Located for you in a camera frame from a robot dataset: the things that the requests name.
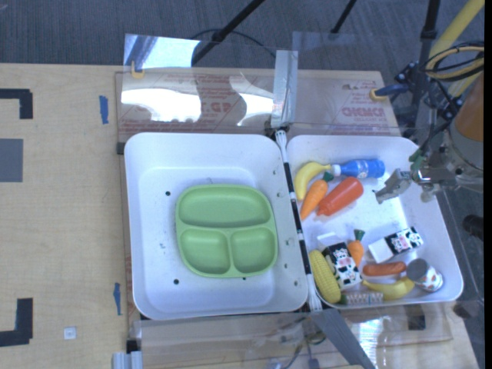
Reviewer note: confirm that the yellow corn cob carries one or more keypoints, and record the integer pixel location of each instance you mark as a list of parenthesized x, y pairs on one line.
[(324, 277)]

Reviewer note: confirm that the white plastic tray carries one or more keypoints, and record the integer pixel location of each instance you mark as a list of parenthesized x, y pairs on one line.
[(153, 156), (384, 217)]

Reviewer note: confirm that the small orange carrot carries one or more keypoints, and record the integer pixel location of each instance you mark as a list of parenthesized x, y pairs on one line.
[(356, 250)]

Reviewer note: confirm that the small white can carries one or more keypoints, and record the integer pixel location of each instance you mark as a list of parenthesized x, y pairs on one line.
[(426, 275)]

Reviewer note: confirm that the orange bottle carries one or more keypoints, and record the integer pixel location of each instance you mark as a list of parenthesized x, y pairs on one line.
[(342, 195)]

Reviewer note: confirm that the green divided plate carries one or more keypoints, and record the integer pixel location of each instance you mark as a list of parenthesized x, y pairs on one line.
[(225, 229)]

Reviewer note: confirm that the orange sausage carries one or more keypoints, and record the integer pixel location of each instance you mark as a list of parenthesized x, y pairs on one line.
[(384, 269)]

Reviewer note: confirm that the yellow banana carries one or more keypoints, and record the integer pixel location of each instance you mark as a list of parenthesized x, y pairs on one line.
[(304, 175), (392, 288)]

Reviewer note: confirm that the thin black and white rod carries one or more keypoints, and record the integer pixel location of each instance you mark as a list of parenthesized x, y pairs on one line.
[(288, 167)]

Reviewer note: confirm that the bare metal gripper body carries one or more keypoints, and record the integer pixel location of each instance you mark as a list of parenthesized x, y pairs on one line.
[(436, 175)]

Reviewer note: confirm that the large orange carrot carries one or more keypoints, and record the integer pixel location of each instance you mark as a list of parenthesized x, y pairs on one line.
[(313, 196)]

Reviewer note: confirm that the cow print milk carton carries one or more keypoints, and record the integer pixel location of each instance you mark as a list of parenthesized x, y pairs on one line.
[(346, 265), (399, 242)]

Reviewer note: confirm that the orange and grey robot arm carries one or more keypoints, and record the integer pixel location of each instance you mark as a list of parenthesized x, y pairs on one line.
[(471, 114)]

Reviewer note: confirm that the brown cardboard board, red print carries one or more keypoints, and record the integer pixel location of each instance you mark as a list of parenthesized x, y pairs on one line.
[(330, 102)]

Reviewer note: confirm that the blue bottle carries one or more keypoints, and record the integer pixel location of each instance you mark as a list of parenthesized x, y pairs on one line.
[(363, 168)]

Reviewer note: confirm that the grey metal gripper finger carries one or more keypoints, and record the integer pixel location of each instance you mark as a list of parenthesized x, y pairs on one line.
[(400, 177), (385, 194)]

